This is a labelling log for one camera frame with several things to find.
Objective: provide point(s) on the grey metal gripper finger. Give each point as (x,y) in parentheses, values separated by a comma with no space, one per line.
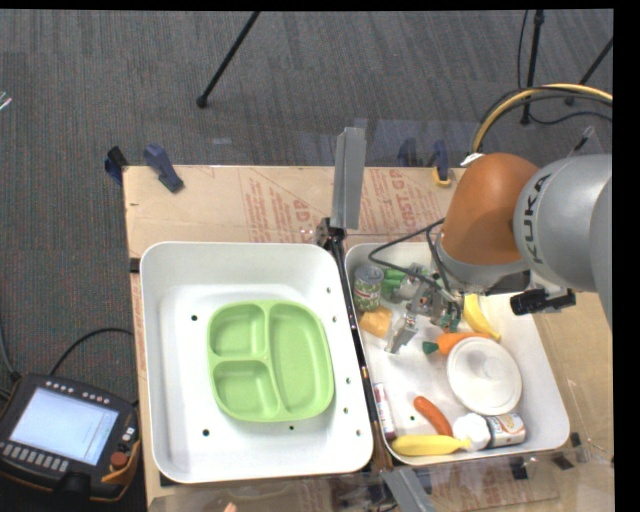
(410,327)
(393,341)

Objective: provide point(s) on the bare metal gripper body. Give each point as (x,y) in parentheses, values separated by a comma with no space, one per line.
(431,300)

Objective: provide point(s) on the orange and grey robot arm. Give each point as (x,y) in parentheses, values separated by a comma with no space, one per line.
(555,220)

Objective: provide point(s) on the yellow cheese wedge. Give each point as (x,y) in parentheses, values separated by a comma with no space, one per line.
(376,322)

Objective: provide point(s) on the orange carrot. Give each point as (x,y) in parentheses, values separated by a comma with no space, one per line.
(450,341)

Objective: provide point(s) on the yellow banana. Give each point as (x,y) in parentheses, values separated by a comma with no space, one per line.
(427,445)
(476,315)

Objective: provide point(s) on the white plastic tray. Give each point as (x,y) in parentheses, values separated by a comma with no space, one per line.
(200,380)
(425,380)

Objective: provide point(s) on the green small can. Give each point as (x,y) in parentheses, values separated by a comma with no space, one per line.
(367,292)

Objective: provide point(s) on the orange sausage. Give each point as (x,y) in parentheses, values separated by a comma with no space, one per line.
(433,415)

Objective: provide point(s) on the white bowl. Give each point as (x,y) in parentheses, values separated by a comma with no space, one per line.
(484,376)

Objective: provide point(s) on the green divided plate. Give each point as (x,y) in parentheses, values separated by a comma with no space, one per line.
(295,360)

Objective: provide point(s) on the white-capped small bottle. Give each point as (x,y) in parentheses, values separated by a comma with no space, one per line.
(492,431)

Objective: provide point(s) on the brown cardboard board red print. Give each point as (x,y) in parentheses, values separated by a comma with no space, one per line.
(225,205)

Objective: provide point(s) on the black tripod stand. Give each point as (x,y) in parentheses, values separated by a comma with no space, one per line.
(532,65)

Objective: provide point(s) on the black tripod leg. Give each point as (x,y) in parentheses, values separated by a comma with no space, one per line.
(227,60)

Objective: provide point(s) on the black cylinder on white bracket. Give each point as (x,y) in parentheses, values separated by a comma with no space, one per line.
(537,301)

